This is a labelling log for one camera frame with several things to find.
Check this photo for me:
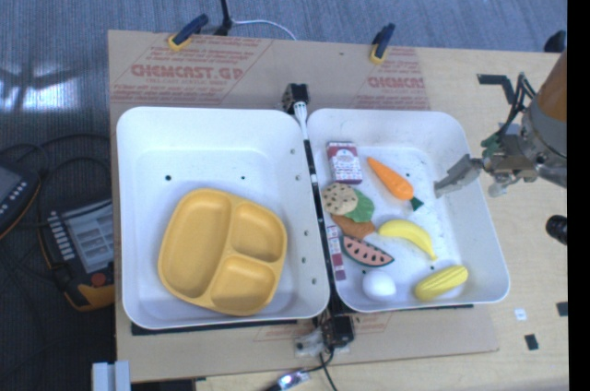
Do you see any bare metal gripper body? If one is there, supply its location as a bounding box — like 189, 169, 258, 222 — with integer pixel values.
481, 132, 569, 189

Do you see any white plastic tray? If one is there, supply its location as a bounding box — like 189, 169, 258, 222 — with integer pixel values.
115, 105, 332, 331
305, 107, 512, 314

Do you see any orange carrot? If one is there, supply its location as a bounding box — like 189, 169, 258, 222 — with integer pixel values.
366, 156, 426, 212

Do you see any yellow banana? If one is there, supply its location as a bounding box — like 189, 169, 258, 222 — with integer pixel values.
377, 219, 439, 263

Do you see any green lettuce leaf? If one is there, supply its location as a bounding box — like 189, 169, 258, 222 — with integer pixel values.
351, 189, 376, 224

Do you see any yellow corn cob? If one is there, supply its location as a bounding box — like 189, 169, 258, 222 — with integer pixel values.
413, 264, 470, 302

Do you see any red and white carton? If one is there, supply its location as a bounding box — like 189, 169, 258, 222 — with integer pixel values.
325, 140, 364, 186

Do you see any orange-brown flat toy food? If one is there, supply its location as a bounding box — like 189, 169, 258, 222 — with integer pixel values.
330, 213, 377, 241

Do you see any red watermelon slice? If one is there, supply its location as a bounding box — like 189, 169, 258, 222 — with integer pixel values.
340, 234, 395, 268

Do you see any chocolate chip biscuit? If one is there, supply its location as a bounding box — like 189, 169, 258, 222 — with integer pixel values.
320, 182, 360, 217

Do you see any white egg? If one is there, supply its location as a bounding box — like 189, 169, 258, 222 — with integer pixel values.
360, 269, 398, 301

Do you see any red and white packet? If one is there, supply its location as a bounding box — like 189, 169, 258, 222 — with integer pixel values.
325, 223, 348, 282

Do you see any thin black and white rod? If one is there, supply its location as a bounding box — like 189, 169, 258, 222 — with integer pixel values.
293, 101, 343, 316

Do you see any brown cardboard board red print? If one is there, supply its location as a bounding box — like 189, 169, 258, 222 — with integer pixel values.
106, 29, 501, 384

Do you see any yellow divided plate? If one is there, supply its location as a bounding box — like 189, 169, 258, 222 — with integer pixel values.
157, 187, 289, 318

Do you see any black cylinder on white bracket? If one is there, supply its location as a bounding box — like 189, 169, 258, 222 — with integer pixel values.
545, 214, 569, 246

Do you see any black block with thin wires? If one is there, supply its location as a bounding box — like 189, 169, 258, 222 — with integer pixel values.
317, 314, 357, 350
281, 82, 312, 114

